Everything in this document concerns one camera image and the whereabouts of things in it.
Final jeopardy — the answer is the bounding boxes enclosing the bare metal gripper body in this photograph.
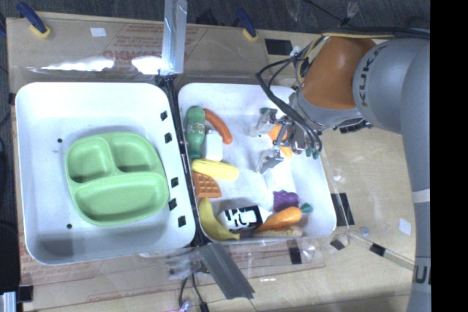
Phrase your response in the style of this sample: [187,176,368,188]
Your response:
[272,115,314,159]

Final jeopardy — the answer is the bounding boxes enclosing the orange round toy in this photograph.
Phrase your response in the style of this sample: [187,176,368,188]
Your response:
[268,123,294,159]

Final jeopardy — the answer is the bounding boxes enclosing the white plastic tray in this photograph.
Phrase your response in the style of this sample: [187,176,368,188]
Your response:
[177,83,338,245]
[14,81,197,266]

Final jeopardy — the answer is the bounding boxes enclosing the orange sausage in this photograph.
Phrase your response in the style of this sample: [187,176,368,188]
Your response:
[203,108,234,145]

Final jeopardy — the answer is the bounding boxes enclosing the purple grapes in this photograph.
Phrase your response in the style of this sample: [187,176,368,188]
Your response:
[272,189,300,213]

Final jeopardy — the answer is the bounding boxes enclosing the yellow corn cob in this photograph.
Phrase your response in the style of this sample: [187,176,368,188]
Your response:
[191,158,241,183]

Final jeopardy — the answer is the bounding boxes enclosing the small white bottle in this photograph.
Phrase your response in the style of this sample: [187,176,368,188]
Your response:
[203,130,224,162]

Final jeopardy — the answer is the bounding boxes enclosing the orange carrot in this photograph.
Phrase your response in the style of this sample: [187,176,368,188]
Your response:
[255,202,314,233]

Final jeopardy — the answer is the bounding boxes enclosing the black and white carton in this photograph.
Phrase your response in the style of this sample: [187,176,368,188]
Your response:
[216,204,273,232]

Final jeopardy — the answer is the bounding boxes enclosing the green plastic bottle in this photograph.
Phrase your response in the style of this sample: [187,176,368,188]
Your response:
[185,105,207,161]

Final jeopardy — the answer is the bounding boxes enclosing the orange waffle biscuit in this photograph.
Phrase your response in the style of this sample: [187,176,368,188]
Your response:
[192,171,223,199]

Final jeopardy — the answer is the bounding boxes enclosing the yellow banana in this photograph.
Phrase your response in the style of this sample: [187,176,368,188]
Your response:
[197,197,241,242]

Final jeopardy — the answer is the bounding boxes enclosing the green divided plate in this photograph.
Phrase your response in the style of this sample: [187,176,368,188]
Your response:
[64,131,170,227]

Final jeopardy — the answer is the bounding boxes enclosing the brown cardboard board, red print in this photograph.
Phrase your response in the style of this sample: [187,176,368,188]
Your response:
[5,10,328,304]

